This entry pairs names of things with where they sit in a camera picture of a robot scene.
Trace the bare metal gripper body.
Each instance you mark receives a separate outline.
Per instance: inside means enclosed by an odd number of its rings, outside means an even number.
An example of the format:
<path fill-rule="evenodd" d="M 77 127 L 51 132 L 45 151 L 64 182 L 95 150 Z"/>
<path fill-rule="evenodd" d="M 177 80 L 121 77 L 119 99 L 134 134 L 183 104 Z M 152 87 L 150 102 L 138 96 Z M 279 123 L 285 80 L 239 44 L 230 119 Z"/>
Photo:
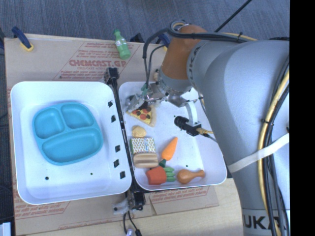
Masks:
<path fill-rule="evenodd" d="M 188 91 L 187 82 L 155 82 L 145 83 L 139 94 L 134 95 L 134 107 L 141 107 L 167 101 L 176 107 L 185 106 L 187 100 L 182 97 Z"/>

